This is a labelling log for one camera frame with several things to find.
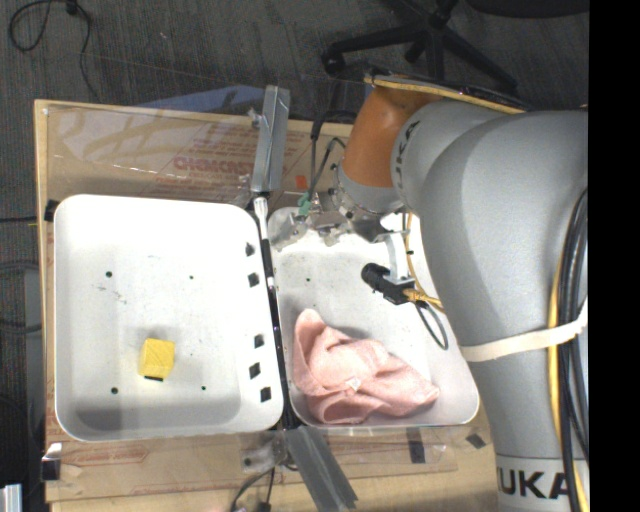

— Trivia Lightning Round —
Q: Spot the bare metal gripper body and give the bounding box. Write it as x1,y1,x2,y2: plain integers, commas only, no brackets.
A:
295,192,397,245

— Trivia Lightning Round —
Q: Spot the white plastic tray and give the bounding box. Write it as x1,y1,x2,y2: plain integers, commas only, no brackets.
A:
267,207,481,429
52,193,285,444

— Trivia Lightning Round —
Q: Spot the thin black and white rod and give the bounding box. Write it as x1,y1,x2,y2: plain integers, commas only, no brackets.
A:
252,196,296,432

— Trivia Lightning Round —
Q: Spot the pink cloth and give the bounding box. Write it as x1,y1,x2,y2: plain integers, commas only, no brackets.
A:
291,308,441,426

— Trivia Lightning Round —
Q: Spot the yellow cube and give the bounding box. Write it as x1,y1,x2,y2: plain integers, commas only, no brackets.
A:
137,337,177,383

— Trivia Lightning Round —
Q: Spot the black cylinder on white bracket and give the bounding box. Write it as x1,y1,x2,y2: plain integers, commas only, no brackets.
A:
360,229,417,307

